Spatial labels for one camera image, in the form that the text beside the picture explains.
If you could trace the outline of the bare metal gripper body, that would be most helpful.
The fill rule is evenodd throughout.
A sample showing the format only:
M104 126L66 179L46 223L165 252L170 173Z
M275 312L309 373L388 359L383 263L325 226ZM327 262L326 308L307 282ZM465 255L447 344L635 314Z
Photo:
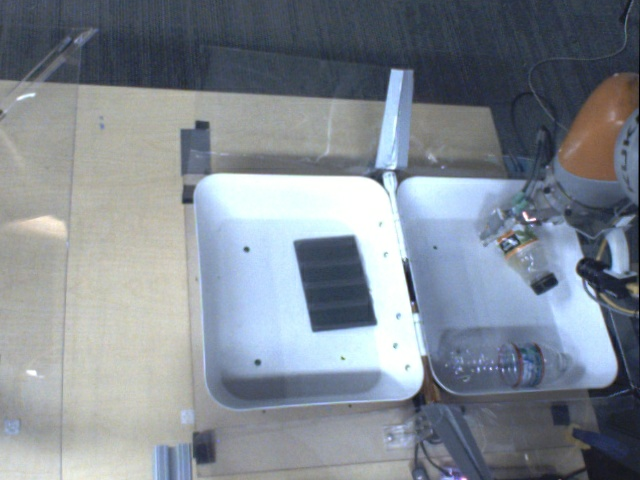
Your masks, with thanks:
M504 225L522 225L519 222L519 214L522 211L534 213L542 221L542 225L560 224L564 221L564 213L569 202L556 182L531 182L511 196L502 208L505 212Z

